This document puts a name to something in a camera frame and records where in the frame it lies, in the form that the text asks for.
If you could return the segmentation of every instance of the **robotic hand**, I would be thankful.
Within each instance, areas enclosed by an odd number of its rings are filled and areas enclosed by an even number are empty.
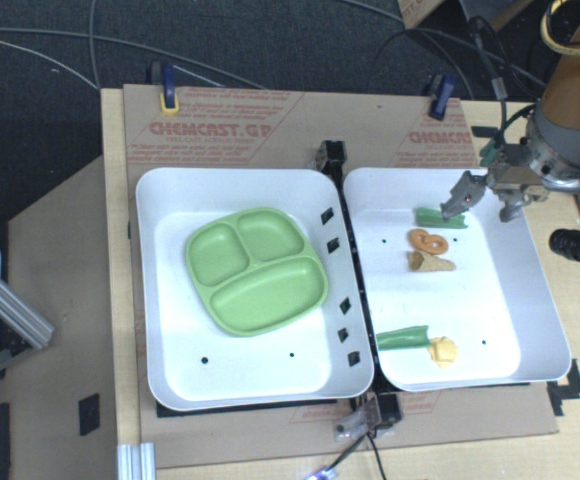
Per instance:
[[[541,100],[511,117],[481,151],[483,176],[466,171],[441,204],[448,220],[467,211],[492,190],[504,203],[499,217],[509,222],[524,206],[545,201],[552,191],[580,194],[580,26],[569,44],[552,39],[549,17],[568,0],[556,0],[541,24],[544,42],[562,54]],[[527,117],[526,136],[507,144],[505,128],[518,117]],[[551,249],[580,261],[580,231],[557,230]]]

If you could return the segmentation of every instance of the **grey floor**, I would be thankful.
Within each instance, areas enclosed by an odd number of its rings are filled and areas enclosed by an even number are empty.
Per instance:
[[[399,16],[396,0],[355,1]],[[549,1],[535,0],[499,34],[512,62],[543,81],[556,63],[538,37]],[[0,41],[18,47],[0,43],[2,247],[8,220],[101,155],[86,35],[91,2],[0,0],[0,27],[8,29]],[[395,36],[397,20],[336,0],[98,0],[94,24],[102,87],[145,83],[158,60],[192,73],[177,71],[180,85],[417,95],[432,76],[455,70],[449,55],[470,85],[459,84],[455,96],[493,99],[474,51],[438,35],[437,46],[417,32]],[[446,0],[421,26],[469,40],[458,0]],[[511,99],[523,99],[508,82]]]

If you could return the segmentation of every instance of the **wooden table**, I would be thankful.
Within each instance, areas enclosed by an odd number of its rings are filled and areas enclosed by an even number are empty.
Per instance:
[[[128,241],[128,189],[122,90],[102,91],[105,197],[107,204],[110,300],[114,350],[117,443],[141,442],[131,251]],[[463,102],[470,126],[497,126],[499,106]],[[510,113],[522,104],[511,104]],[[511,128],[508,137],[523,133]],[[475,148],[483,142],[475,140]],[[547,202],[525,209],[535,239],[558,227],[580,229],[580,213],[571,196],[552,194]],[[544,271],[580,369],[580,264],[565,260],[536,240]],[[566,402],[556,435],[475,441],[381,452],[388,478],[401,479],[550,479],[580,478],[580,400]],[[160,480],[231,478],[302,479],[329,464],[334,456],[307,456],[158,470]],[[359,451],[338,468],[341,478],[379,478],[372,452]]]

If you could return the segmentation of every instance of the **toy pretzel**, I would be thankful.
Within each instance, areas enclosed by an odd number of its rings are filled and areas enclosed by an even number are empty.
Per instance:
[[[408,233],[410,243],[428,254],[443,254],[448,250],[448,242],[440,235],[430,235],[425,229],[413,229]]]

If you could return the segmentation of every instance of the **yellow cable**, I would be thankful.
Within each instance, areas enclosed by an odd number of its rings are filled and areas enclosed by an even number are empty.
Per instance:
[[[553,15],[557,10],[569,0],[555,0],[550,4],[550,14]],[[550,37],[550,33],[548,32],[548,11],[543,15],[541,19],[541,39],[546,44],[548,48],[552,51],[560,53],[561,55],[578,55],[580,56],[580,46],[564,46],[562,44],[557,43],[552,37]]]

